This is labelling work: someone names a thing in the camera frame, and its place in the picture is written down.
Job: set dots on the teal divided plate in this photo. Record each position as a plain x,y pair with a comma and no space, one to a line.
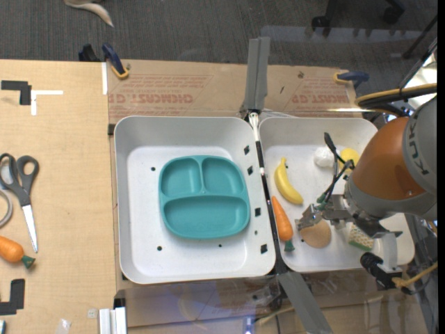
205,218

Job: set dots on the black cylinder on white bracket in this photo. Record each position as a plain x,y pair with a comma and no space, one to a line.
389,247

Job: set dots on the grey tape roll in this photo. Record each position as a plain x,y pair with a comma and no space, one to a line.
9,209

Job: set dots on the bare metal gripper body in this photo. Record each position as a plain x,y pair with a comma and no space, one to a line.
336,212

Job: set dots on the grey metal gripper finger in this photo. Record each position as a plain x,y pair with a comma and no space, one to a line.
312,211
304,224

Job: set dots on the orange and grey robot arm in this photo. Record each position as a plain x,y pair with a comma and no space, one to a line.
386,165

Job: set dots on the yellow and green patterned block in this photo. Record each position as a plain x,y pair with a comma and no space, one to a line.
359,239

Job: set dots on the brown cardboard board red print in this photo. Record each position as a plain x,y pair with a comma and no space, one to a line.
194,92

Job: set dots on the white crumpled lump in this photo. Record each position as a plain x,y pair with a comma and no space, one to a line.
323,158

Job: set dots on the brown round biscuit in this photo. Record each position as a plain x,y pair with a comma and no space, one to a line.
318,238

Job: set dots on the orange carrot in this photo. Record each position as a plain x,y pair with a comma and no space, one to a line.
282,221
10,249

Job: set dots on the yellow banana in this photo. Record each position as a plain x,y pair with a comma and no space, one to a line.
285,186

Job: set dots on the black office chair base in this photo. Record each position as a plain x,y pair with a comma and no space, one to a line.
333,2

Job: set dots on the yellow round toy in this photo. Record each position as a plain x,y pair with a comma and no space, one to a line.
351,154

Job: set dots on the white plastic tray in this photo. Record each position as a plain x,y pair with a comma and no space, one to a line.
302,141
146,200

